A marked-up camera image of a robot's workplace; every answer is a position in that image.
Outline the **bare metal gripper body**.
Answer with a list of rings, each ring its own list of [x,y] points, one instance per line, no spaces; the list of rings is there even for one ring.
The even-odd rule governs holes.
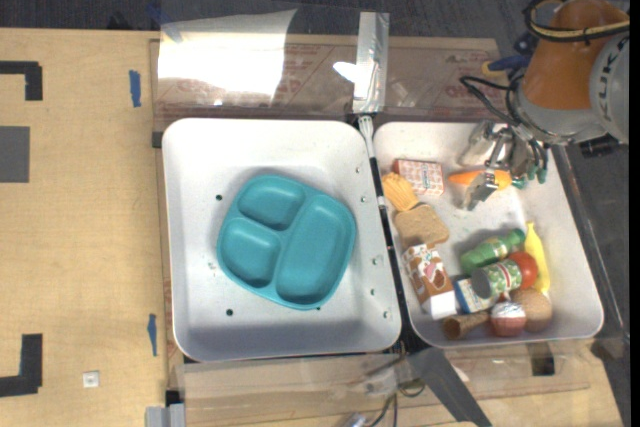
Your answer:
[[[528,173],[533,164],[532,134],[524,125],[491,125],[485,131],[485,138],[490,143],[485,161],[487,169],[508,171],[513,177],[524,177]]]

